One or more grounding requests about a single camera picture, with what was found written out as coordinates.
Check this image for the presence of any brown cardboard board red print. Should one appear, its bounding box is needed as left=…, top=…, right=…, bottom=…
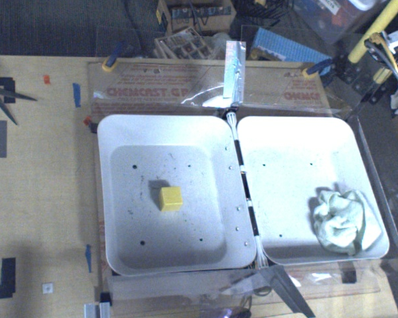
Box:
left=87, top=59, right=383, bottom=298

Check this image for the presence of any yellow cube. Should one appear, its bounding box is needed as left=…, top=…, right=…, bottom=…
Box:
left=158, top=185, right=184, bottom=213

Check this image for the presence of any black block with thin wires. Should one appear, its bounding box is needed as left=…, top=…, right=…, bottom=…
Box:
left=222, top=101, right=241, bottom=115

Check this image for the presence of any thin black and white rod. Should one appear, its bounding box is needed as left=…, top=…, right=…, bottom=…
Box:
left=226, top=110, right=270, bottom=270

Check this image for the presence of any pale green crumpled cloth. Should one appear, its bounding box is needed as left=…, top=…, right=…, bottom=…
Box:
left=312, top=189, right=383, bottom=256

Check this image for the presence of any white plastic tray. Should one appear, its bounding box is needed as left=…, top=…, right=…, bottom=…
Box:
left=96, top=113, right=257, bottom=277
left=235, top=115, right=391, bottom=266

